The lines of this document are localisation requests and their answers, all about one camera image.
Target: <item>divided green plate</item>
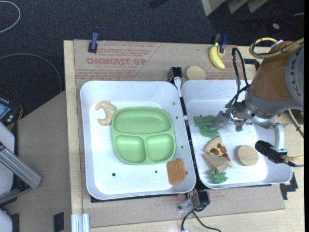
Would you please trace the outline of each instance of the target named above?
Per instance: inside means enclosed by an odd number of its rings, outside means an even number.
[[[120,160],[145,165],[169,161],[176,151],[169,115],[155,107],[128,107],[112,117],[112,141]]]

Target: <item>yellow banana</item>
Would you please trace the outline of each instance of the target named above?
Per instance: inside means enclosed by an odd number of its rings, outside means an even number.
[[[225,65],[222,62],[222,60],[219,57],[218,54],[218,48],[219,48],[219,43],[215,43],[210,49],[209,49],[209,57],[211,59],[211,62],[215,67],[217,67],[220,70],[225,69]]]

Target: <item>wooden table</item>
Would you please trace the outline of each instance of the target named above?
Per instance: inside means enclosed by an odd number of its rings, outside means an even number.
[[[190,44],[172,44],[170,47],[179,46],[187,47],[190,50],[193,45]],[[249,54],[248,47],[239,47],[243,58],[252,58]],[[70,159],[70,190],[71,190],[71,212],[72,214],[82,214],[82,184],[81,184],[81,167],[79,152],[79,133],[78,133],[78,116],[77,92],[75,83],[75,60],[74,60],[74,41],[64,41],[65,56],[65,79],[66,79],[66,99],[67,99],[67,117],[68,117],[68,140],[69,140],[69,159]],[[254,72],[248,69],[248,76],[252,78]],[[296,156],[304,153],[304,141],[300,134],[291,124],[287,114],[282,114],[277,120],[280,123],[289,124],[285,127],[285,147],[289,155]],[[285,201],[286,209],[267,212],[256,212],[246,214],[234,214],[226,216],[202,217],[201,221],[207,226],[218,228],[223,232],[261,232],[261,231],[305,231],[304,220],[304,168],[294,168],[295,177],[298,184],[296,192],[288,193],[288,200]],[[91,228],[92,232],[179,232],[181,220],[168,220],[160,222],[147,222],[138,224],[108,226],[100,228]],[[191,232],[206,231],[195,218],[186,220],[185,228]]]

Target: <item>round beige disc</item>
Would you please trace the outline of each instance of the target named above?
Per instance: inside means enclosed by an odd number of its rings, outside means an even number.
[[[189,80],[205,80],[206,73],[201,67],[190,66],[186,71],[186,76]]]
[[[255,165],[259,159],[256,150],[249,145],[239,147],[237,157],[239,161],[246,166]]]

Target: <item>blue clamp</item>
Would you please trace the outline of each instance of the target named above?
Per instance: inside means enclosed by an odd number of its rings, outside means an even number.
[[[227,43],[227,34],[224,33],[221,39],[221,42],[219,43],[220,48],[219,48],[219,53],[223,54],[225,47],[226,47],[226,43]]]
[[[98,27],[92,29],[91,42],[89,44],[88,52],[97,53],[98,41]]]

